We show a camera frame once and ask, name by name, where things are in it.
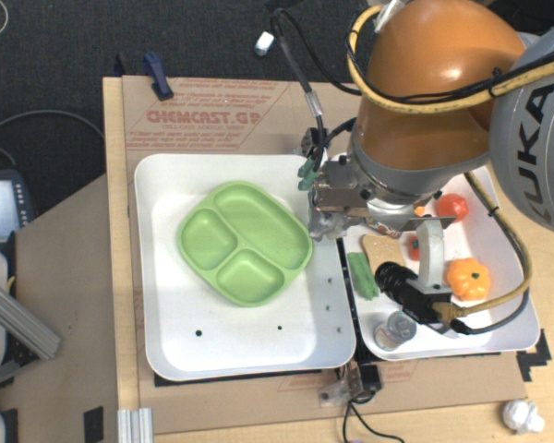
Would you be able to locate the small silver can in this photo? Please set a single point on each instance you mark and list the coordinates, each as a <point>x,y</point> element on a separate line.
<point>394,331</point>

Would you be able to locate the red tomato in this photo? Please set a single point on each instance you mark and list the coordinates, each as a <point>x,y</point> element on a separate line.
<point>452,207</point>

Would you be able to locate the brown cardboard board red print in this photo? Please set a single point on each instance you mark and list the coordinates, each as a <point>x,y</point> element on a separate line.
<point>212,118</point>

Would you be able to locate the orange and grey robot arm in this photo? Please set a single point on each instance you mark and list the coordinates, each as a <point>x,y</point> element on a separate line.
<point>425,109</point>

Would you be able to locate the white plastic tray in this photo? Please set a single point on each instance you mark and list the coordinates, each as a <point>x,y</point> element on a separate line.
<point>498,321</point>
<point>240,339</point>

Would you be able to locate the black cylinder on white bracket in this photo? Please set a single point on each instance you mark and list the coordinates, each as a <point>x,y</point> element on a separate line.
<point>430,252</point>

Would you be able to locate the orange pumpkin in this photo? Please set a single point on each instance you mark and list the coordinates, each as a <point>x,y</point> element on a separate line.
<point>468,278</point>

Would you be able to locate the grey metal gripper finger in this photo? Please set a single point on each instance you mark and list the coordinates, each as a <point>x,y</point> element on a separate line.
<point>320,228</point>
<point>340,223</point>

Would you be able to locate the green divided plate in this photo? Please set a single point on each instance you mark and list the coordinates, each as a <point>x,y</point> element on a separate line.
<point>244,243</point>

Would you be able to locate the tan bread slice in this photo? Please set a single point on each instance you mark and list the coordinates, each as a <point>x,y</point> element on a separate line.
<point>382,249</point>

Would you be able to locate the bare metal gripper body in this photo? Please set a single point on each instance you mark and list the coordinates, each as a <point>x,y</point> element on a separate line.
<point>341,187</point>

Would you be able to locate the white crumpled lump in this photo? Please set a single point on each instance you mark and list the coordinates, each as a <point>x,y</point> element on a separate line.
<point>522,417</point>

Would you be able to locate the small red toy fruit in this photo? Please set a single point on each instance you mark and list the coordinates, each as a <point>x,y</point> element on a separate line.
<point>413,248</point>

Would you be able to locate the patterned white packet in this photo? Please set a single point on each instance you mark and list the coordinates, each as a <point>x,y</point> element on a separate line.
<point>384,230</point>

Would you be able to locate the green toy vegetable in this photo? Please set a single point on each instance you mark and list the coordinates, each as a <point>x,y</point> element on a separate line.
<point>364,275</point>

